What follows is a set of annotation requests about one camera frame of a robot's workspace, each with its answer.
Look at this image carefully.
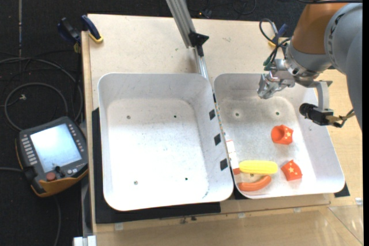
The orange block with yellow stars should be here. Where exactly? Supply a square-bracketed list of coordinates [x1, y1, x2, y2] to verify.
[280, 159, 303, 181]

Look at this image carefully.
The white plastic tray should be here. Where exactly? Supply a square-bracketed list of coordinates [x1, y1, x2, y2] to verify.
[97, 72, 235, 212]
[213, 73, 346, 200]

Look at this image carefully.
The thin black and white rod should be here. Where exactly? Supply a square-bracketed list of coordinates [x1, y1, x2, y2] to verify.
[197, 55, 240, 176]

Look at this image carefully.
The orange sausage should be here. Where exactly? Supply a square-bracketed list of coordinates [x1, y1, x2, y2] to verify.
[238, 175, 273, 192]

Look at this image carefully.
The pale wood board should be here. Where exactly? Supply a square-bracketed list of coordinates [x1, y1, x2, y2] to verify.
[81, 13, 363, 236]

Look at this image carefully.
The black cylinder on white bracket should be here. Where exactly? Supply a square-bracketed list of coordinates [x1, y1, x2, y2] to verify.
[299, 80, 334, 127]

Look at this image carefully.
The yellow corn cob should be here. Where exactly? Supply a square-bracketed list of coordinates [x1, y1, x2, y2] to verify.
[238, 160, 279, 176]

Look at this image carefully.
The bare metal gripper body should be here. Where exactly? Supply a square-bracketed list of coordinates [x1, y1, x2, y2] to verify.
[266, 58, 304, 88]

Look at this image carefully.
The orange cup with yellow stars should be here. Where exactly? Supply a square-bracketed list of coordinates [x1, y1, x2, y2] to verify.
[270, 124, 295, 145]

